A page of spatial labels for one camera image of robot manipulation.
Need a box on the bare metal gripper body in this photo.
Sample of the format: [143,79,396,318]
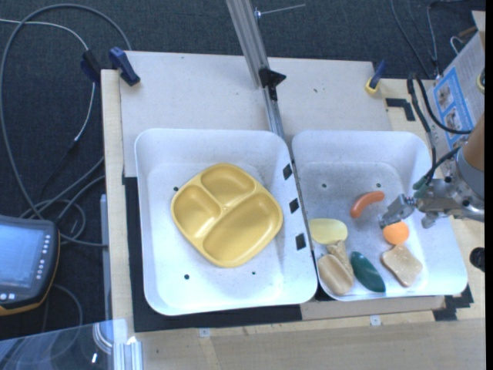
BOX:
[414,178,486,230]

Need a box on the orange ball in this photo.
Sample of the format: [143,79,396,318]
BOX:
[382,220,411,246]

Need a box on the orange sausage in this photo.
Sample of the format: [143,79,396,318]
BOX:
[349,190,386,220]

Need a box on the brown toast slice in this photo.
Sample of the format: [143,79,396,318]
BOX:
[380,243,424,288]

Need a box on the white plastic tray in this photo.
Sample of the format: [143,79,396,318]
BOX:
[133,128,319,317]
[291,129,469,302]

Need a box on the dark green oval vegetable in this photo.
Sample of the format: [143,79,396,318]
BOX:
[350,251,387,294]

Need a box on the beige ridged pastry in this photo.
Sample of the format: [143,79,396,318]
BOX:
[326,240,354,278]

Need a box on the yellow potato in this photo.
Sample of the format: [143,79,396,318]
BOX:
[309,217,349,246]

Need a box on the beige bread roll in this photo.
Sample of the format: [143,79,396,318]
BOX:
[317,254,355,297]

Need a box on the yellow divided plate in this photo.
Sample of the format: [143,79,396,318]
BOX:
[170,163,284,268]

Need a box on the pale flat board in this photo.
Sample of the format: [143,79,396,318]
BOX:
[118,50,394,177]

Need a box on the black cylinder on white bracket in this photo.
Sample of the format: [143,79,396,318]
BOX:
[469,247,486,273]

